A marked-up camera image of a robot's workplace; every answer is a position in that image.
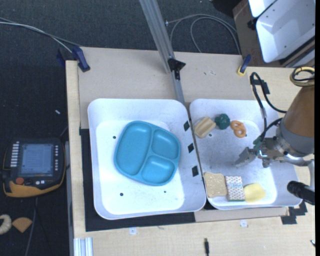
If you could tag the orange patterned carton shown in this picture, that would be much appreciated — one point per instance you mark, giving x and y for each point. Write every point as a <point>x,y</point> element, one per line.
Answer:
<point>235,188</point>

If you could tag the tan toast slice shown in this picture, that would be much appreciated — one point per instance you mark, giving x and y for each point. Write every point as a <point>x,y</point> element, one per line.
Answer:
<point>215,185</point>

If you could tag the white plastic tray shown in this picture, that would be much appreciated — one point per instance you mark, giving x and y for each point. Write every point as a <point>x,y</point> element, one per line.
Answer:
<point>225,155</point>
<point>140,200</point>

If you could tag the beige ridged bread roll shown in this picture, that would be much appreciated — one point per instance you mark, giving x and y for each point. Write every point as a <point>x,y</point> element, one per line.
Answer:
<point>204,127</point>

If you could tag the orange pizza slice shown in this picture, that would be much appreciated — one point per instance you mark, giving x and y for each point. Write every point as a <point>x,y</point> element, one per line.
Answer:
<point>22,224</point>

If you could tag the yellow rounded toy food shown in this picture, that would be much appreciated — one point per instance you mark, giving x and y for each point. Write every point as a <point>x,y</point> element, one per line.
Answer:
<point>254,193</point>

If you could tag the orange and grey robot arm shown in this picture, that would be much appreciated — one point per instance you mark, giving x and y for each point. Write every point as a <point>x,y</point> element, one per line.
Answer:
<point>300,112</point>

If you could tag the blue divided plate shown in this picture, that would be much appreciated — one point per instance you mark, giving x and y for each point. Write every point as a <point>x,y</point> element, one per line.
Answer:
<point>147,152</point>

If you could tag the orange pretzel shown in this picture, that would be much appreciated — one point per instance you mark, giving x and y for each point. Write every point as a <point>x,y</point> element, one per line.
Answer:
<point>240,133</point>

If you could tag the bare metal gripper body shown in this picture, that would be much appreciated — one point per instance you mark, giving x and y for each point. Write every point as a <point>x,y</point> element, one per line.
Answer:
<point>273,148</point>

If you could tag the black cylinder on white bracket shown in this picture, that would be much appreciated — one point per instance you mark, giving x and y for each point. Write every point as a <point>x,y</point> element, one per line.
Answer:
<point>298,190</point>

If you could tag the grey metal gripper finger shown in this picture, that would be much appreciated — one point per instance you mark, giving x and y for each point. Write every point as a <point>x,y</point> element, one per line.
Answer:
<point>246,157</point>
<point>266,162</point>

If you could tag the green broccoli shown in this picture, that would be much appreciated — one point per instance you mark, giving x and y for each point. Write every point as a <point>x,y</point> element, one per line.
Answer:
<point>222,121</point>

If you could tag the beige doughnut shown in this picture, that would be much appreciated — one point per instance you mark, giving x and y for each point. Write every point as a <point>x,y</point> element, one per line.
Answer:
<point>7,221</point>

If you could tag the brown cardboard board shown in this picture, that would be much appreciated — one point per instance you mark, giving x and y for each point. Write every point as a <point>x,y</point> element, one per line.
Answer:
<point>130,77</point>

